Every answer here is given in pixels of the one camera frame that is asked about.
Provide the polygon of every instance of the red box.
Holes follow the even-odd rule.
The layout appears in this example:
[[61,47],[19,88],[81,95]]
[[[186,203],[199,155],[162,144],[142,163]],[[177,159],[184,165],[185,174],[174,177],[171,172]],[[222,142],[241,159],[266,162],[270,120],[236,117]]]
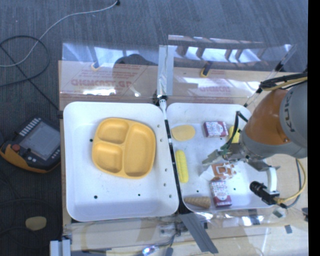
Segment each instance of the red box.
[[232,205],[225,180],[211,181],[210,189],[213,195],[213,202],[216,207]]
[[229,135],[224,121],[208,121],[203,124],[203,127],[207,137],[225,137]]

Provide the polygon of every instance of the white tray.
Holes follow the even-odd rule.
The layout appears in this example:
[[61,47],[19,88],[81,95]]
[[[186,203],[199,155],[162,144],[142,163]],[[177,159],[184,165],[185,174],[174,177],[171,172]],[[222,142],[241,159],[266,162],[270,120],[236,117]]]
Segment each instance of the white tray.
[[[102,172],[92,161],[92,142],[99,123],[110,117],[148,125],[156,137],[151,172],[129,179]],[[63,111],[66,208],[79,221],[162,217],[179,205],[164,116],[147,103],[72,102]]]
[[[231,206],[215,207],[209,181],[200,177],[200,174],[206,170],[202,166],[202,161],[214,150],[220,149],[228,139],[228,137],[206,137],[204,122],[225,121],[229,128],[235,123],[236,111],[240,111],[246,118],[251,115],[247,108],[237,104],[173,103],[167,108],[166,114],[171,129],[180,125],[192,125],[195,128],[195,136],[192,139],[177,141],[172,138],[172,144],[174,152],[184,151],[188,166],[189,181],[180,184],[182,197],[210,197],[211,207],[208,212],[269,207],[249,188],[252,181],[268,184],[267,173],[259,172],[247,163],[239,161],[235,164],[233,170],[236,174],[226,180],[232,200]],[[246,122],[239,118],[239,128],[242,129],[245,124]],[[186,206],[193,212],[204,211],[203,208],[190,204]]]

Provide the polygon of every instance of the yellow divided plate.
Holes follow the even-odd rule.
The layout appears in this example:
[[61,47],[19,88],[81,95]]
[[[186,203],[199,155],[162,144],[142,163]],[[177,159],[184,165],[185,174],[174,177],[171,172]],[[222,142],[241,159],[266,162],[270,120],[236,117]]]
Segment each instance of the yellow divided plate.
[[96,129],[92,160],[103,172],[130,179],[146,176],[154,165],[156,136],[147,125],[107,118]]

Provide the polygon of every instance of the waffle cone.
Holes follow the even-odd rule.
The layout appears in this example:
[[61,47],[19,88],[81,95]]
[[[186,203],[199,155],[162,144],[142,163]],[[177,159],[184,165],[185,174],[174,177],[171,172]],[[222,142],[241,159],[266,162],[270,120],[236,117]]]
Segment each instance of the waffle cone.
[[193,206],[198,206],[206,209],[210,208],[211,206],[211,199],[208,196],[187,196],[184,198],[184,202]]

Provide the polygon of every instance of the yellow cable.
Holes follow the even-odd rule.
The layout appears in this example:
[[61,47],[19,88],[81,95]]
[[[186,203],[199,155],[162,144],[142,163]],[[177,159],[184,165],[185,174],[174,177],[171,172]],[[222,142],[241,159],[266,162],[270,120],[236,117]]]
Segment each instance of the yellow cable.
[[277,202],[277,204],[285,203],[285,202],[287,202],[287,201],[289,201],[289,200],[291,200],[291,199],[296,198],[296,197],[299,196],[299,195],[303,192],[303,190],[306,188],[306,185],[307,185],[307,174],[306,174],[306,170],[305,170],[305,168],[303,167],[303,165],[302,165],[302,163],[301,163],[301,161],[300,161],[299,159],[297,159],[297,162],[298,162],[298,164],[300,165],[300,167],[301,167],[301,169],[302,169],[302,172],[303,172],[303,177],[304,177],[304,179],[303,179],[303,185],[302,185],[301,189],[300,189],[297,193],[295,193],[294,195],[292,195],[292,196],[290,196],[290,197],[288,197],[288,198],[275,197],[274,200]]
[[290,80],[290,81],[287,81],[287,82],[283,82],[281,84],[278,84],[276,86],[273,86],[273,87],[261,87],[262,90],[264,91],[273,91],[275,89],[278,89],[278,88],[281,88],[281,87],[284,87],[284,86],[287,86],[287,85],[291,85],[291,84],[294,84],[294,83],[298,83],[298,82],[303,82],[303,81],[306,81],[308,80],[308,77],[301,77],[301,78],[297,78],[297,79],[293,79],[293,80]]

